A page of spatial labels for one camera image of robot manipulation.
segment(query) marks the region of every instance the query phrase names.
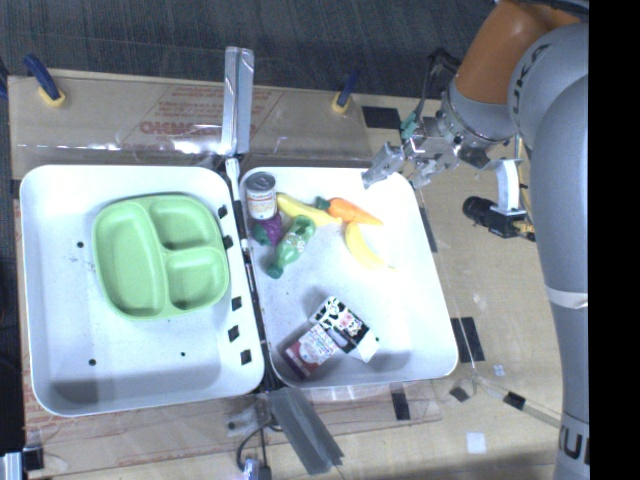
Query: toy carrot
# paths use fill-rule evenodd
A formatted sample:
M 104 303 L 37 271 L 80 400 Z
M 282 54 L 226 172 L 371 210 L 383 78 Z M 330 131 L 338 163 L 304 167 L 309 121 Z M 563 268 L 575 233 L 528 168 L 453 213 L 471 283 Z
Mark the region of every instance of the toy carrot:
M 340 217 L 343 222 L 359 222 L 360 224 L 374 224 L 381 226 L 382 221 L 369 212 L 341 197 L 329 200 L 316 197 L 316 208 L 326 210 L 332 217 Z

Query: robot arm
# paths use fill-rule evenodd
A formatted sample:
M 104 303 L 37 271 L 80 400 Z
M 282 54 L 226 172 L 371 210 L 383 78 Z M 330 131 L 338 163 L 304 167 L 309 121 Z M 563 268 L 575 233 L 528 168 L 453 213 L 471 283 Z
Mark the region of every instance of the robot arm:
M 512 223 L 523 213 L 509 197 L 519 185 L 517 173 L 505 161 L 491 161 L 486 152 L 514 135 L 524 140 L 531 161 L 529 217 L 563 375 L 556 480 L 590 478 L 588 45 L 588 4 L 499 0 L 435 117 L 420 118 L 419 105 L 403 123 L 401 146 L 386 144 L 363 173 L 368 187 L 411 162 L 409 181 L 421 188 L 460 161 L 495 169 L 505 194 L 493 209 Z M 465 203 L 468 216 L 474 210 L 469 203 L 478 201 Z

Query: green divided plate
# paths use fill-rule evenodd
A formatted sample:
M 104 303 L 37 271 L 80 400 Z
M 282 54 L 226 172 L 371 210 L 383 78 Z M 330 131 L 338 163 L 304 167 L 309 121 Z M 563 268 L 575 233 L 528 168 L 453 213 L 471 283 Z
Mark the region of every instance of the green divided plate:
M 186 195 L 126 199 L 104 208 L 93 224 L 100 285 L 130 319 L 166 318 L 211 306 L 229 285 L 217 222 Z

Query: green bottle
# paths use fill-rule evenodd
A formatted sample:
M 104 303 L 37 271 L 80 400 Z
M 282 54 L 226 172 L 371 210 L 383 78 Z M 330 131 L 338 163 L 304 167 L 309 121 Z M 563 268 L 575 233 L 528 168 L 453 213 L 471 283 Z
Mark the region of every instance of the green bottle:
M 291 222 L 291 226 L 278 242 L 275 257 L 267 268 L 267 275 L 273 279 L 279 279 L 284 272 L 284 267 L 296 261 L 304 252 L 309 239 L 316 232 L 316 225 L 304 215 L 298 215 Z

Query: toy banana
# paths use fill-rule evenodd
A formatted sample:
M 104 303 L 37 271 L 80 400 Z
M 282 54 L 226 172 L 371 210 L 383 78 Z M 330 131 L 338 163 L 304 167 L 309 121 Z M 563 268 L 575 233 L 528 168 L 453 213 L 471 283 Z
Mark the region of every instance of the toy banana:
M 363 267 L 370 270 L 387 267 L 385 261 L 371 250 L 364 236 L 362 236 L 362 231 L 357 222 L 349 222 L 347 224 L 344 231 L 344 240 L 347 243 L 349 252 Z
M 298 215 L 304 215 L 310 218 L 316 226 L 326 226 L 327 224 L 342 224 L 340 217 L 332 217 L 324 210 L 304 204 L 289 194 L 278 192 L 276 194 L 276 202 L 278 208 L 286 215 L 294 218 Z

